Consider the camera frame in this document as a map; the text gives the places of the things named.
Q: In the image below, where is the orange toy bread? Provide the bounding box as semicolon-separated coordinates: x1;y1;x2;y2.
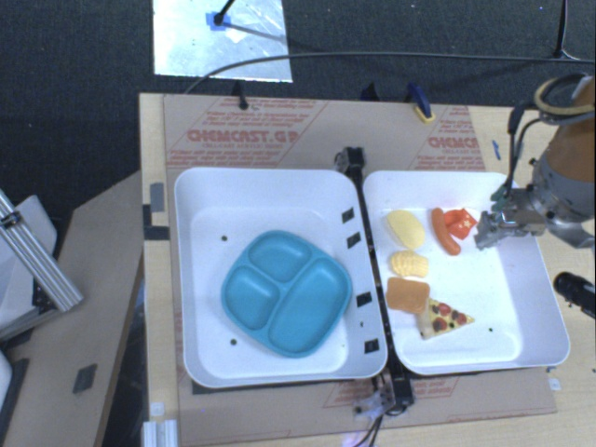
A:
385;276;432;317

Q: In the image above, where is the thin black rod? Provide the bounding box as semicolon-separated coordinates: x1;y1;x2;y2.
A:
352;168;405;384

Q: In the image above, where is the toy pizza slice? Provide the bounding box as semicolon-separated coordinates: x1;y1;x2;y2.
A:
416;297;477;341

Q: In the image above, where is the black cylinder on white bracket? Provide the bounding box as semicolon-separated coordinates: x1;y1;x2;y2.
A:
543;216;596;321

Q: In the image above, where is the black block with thin wires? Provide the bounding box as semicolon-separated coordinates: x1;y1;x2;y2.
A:
353;373;416;419
333;145;368;176

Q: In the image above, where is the blue divided plate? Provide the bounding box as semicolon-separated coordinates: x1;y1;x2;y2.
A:
220;229;354;359

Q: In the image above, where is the yellow ridged toy food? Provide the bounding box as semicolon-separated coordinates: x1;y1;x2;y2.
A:
389;249;430;279

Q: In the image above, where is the orange toy sausage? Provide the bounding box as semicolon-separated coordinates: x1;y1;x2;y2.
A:
429;207;463;257

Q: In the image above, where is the pale yellow oval toy food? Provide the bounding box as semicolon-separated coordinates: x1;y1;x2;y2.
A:
385;209;427;251

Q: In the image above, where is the white plastic tray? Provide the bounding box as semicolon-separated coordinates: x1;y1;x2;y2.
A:
173;166;389;389
361;169;572;377

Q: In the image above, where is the brown cardboard board red print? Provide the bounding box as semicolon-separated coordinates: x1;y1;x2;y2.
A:
162;93;559;447

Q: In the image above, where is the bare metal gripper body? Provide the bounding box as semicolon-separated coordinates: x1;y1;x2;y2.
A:
500;189;547;239

